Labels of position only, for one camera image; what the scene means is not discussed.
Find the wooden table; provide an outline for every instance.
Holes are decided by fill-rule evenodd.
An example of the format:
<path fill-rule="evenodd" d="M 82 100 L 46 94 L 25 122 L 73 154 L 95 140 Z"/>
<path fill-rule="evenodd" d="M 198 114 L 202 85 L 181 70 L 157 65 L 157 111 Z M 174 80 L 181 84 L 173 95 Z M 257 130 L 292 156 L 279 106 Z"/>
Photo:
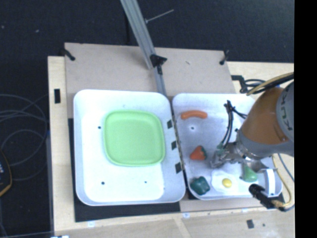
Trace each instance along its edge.
<path fill-rule="evenodd" d="M 142 55 L 138 47 L 122 47 L 108 45 L 82 45 L 66 44 L 65 47 L 71 50 L 72 55 L 77 56 L 77 63 L 84 63 L 89 66 L 93 61 L 105 70 L 111 70 L 107 61 L 100 56 L 107 57 L 107 52 L 115 54 L 111 58 L 111 64 L 126 64 L 126 68 L 140 67 L 141 76 L 134 79 L 132 87 L 140 86 L 132 90 L 142 90 L 142 75 L 149 75 L 147 69 L 143 69 Z M 86 56 L 91 59 L 80 59 L 78 56 L 85 48 Z M 204 72 L 206 63 L 221 59 L 222 52 L 179 50 L 157 48 L 157 54 L 167 55 L 172 60 L 163 66 L 164 81 L 167 93 L 170 97 L 179 92 L 195 92 L 190 80 L 211 80 L 216 83 L 210 91 L 210 87 L 200 84 L 198 92 L 220 92 L 232 93 L 239 90 L 237 82 L 232 84 L 230 75 L 243 75 L 245 79 L 260 78 L 271 79 L 275 76 L 291 72 L 294 65 L 289 63 L 257 63 L 257 62 L 226 62 L 222 71 L 210 72 L 209 76 L 201 75 Z M 89 77 L 82 77 L 75 80 L 78 84 L 69 85 L 74 81 L 66 78 L 69 75 L 66 65 L 69 64 L 67 57 L 48 57 L 49 92 L 50 92 L 50 122 L 51 122 L 51 149 L 52 149 L 52 172 L 53 172 L 53 212 L 54 230 L 56 235 L 69 235 L 73 237 L 295 237 L 295 211 L 282 213 L 277 210 L 266 210 L 257 200 L 250 199 L 230 199 L 212 200 L 202 202 L 200 200 L 188 200 L 184 198 L 180 201 L 180 213 L 168 213 L 160 215 L 147 215 L 135 217 L 120 217 L 88 222 L 75 222 L 73 187 L 70 164 L 69 131 L 67 119 L 71 116 L 72 96 L 80 87 L 91 85 Z M 118 69 L 116 73 L 121 73 L 123 82 L 129 81 L 129 76 L 122 74 Z M 215 73 L 220 75 L 221 81 L 215 78 Z M 104 86 L 97 84 L 96 89 L 103 89 Z M 56 103 L 55 90 L 59 89 L 60 102 Z M 294 174 L 294 158 L 285 156 L 285 163 Z M 294 184 L 287 177 L 286 172 L 281 168 L 287 184 L 294 192 Z M 252 220 L 254 228 L 249 228 L 247 220 Z"/>

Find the orange sausage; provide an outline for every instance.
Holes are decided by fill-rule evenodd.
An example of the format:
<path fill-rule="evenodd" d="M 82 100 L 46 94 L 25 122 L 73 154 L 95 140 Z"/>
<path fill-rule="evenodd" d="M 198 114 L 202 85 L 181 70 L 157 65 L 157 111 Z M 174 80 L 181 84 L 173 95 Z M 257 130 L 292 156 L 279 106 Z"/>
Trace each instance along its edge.
<path fill-rule="evenodd" d="M 190 111 L 186 111 L 183 112 L 180 117 L 185 120 L 188 119 L 190 117 L 198 117 L 198 118 L 202 118 L 205 119 L 207 118 L 208 114 L 204 111 L 199 111 L 199 110 L 190 110 Z"/>

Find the wire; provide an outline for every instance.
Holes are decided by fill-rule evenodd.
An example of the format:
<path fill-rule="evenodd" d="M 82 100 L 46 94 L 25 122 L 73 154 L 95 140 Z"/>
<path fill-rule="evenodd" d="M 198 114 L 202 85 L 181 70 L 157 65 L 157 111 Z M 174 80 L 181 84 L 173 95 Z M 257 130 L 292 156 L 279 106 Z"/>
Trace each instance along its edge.
<path fill-rule="evenodd" d="M 278 155 L 278 157 L 279 157 L 279 159 L 280 159 L 280 161 L 281 161 L 281 163 L 282 163 L 284 169 L 286 170 L 286 172 L 288 173 L 288 175 L 290 176 L 290 178 L 292 179 L 292 181 L 295 182 L 295 179 L 294 179 L 294 177 L 292 176 L 291 172 L 288 170 L 286 164 L 284 163 L 281 154 L 278 153 L 277 155 Z"/>
<path fill-rule="evenodd" d="M 231 137 L 231 133 L 232 133 L 232 127 L 233 127 L 233 107 L 231 105 L 231 102 L 229 100 L 227 100 L 227 103 L 224 104 L 226 110 L 227 110 L 227 113 L 228 113 L 228 127 L 227 127 L 227 131 L 221 141 L 221 145 L 222 145 L 222 148 L 226 148 L 226 146 L 228 145 L 229 143 L 229 140 L 230 140 L 230 137 Z"/>
<path fill-rule="evenodd" d="M 15 118 L 18 118 L 18 117 L 29 117 L 29 118 L 34 118 L 34 119 L 37 119 L 39 121 L 42 121 L 44 122 L 44 132 L 43 134 L 40 134 L 38 133 L 37 131 L 35 130 L 32 130 L 32 129 L 19 129 L 19 130 L 16 130 L 15 132 L 11 133 L 9 136 L 7 136 L 0 148 L 3 149 L 5 144 L 8 142 L 8 140 L 15 136 L 16 134 L 18 133 L 22 133 L 22 132 L 28 132 L 28 133 L 33 133 L 33 134 L 36 134 L 37 136 L 39 136 L 41 138 L 41 142 L 40 144 L 38 145 L 38 147 L 35 149 L 35 151 L 33 151 L 33 153 L 31 155 L 29 155 L 28 157 L 26 157 L 25 159 L 21 160 L 21 161 L 18 161 L 18 162 L 15 162 L 15 163 L 9 163 L 9 166 L 10 167 L 14 167 L 14 166 L 17 166 L 17 165 L 21 165 L 23 163 L 25 163 L 26 161 L 30 160 L 32 157 L 34 157 L 38 151 L 40 150 L 40 148 L 43 146 L 44 142 L 45 142 L 45 139 L 47 137 L 47 131 L 48 131 L 48 119 L 46 118 L 43 110 L 36 104 L 38 101 L 40 101 L 41 99 L 45 98 L 46 96 L 48 96 L 48 94 L 45 94 L 43 96 L 41 96 L 40 98 L 36 99 L 35 101 L 30 101 L 24 97 L 21 97 L 21 96 L 17 96 L 17 95 L 11 95 L 11 94 L 0 94 L 0 97 L 8 97 L 8 98 L 15 98 L 15 99 L 18 99 L 18 100 L 22 100 L 22 101 L 25 101 L 28 103 L 28 105 L 26 105 L 24 108 L 22 108 L 21 110 L 5 110 L 5 111 L 1 111 L 0 114 L 2 117 L 2 119 L 0 119 L 0 122 L 3 122 L 5 120 L 8 120 L 8 119 L 15 119 Z M 40 112 L 40 116 L 36 116 L 32 113 L 29 113 L 29 112 L 26 112 L 26 110 L 30 107 L 34 106 L 39 112 Z M 31 179 L 33 177 L 35 177 L 36 175 L 38 175 L 46 166 L 46 163 L 40 168 L 40 170 L 38 172 L 35 172 L 33 175 L 30 175 L 26 178 L 13 178 L 13 180 L 15 181 L 24 181 L 24 180 L 28 180 L 28 179 Z"/>
<path fill-rule="evenodd" d="M 247 84 L 248 82 L 252 82 L 252 81 L 254 81 L 254 82 L 257 82 L 257 83 L 253 83 L 253 84 Z M 257 85 L 259 85 L 259 84 L 261 84 L 261 83 L 264 83 L 265 82 L 265 80 L 262 80 L 262 79 L 247 79 L 247 80 L 245 80 L 244 81 L 244 84 L 246 85 L 246 86 L 257 86 Z"/>
<path fill-rule="evenodd" d="M 254 87 L 253 89 L 251 89 L 250 91 L 247 92 L 247 96 L 251 95 L 251 94 L 257 94 L 263 91 L 268 90 L 269 88 L 272 88 L 274 86 L 277 86 L 279 84 L 285 83 L 289 80 L 294 79 L 294 73 L 290 72 L 290 73 L 286 73 L 277 77 L 274 77 L 268 81 L 263 82 L 262 84 L 257 85 L 256 87 Z"/>
<path fill-rule="evenodd" d="M 245 119 L 245 118 L 247 118 L 247 114 L 243 114 L 243 113 L 240 113 L 240 112 L 238 112 L 237 110 L 236 110 L 236 107 L 232 107 L 232 111 L 234 112 L 234 113 L 236 113 L 238 116 L 240 116 L 241 118 L 243 118 L 243 119 Z"/>
<path fill-rule="evenodd" d="M 274 156 L 272 156 L 272 160 L 273 160 L 274 166 L 276 167 L 276 161 L 275 161 L 275 157 Z M 287 190 L 287 193 L 289 195 L 289 199 L 288 199 L 288 202 L 286 202 L 286 203 L 282 203 L 279 200 L 272 200 L 272 203 L 278 208 L 285 208 L 286 206 L 290 205 L 291 202 L 292 202 L 292 192 L 291 192 L 290 188 L 288 187 L 288 185 L 286 184 L 284 178 L 282 177 L 282 175 L 280 174 L 278 169 L 276 169 L 276 172 L 277 172 L 278 176 L 280 177 L 282 183 L 284 184 L 284 186 L 285 186 L 285 188 Z"/>

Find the green plate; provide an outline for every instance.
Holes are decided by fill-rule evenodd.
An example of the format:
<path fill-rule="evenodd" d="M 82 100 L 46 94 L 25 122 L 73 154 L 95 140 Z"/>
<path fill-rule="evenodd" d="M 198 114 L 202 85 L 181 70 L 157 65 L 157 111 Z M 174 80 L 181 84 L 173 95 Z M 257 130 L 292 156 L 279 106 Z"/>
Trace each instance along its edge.
<path fill-rule="evenodd" d="M 140 110 L 107 114 L 104 142 L 109 160 L 121 166 L 150 166 L 165 157 L 164 133 L 159 118 Z"/>

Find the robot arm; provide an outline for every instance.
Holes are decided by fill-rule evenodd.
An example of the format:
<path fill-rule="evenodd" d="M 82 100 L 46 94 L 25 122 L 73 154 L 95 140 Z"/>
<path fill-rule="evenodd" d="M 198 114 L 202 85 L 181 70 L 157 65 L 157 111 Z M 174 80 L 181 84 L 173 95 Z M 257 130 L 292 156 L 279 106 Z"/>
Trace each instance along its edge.
<path fill-rule="evenodd" d="M 235 111 L 230 102 L 226 108 L 228 113 Z M 221 168 L 225 163 L 241 163 L 251 172 L 262 172 L 267 177 L 272 177 L 276 170 L 268 168 L 261 160 L 274 153 L 294 157 L 294 82 L 285 89 L 270 87 L 264 91 L 238 130 L 236 140 L 225 145 L 220 144 L 213 155 L 211 167 Z M 271 187 L 267 179 L 266 188 L 252 184 L 249 191 L 265 207 L 271 207 Z"/>

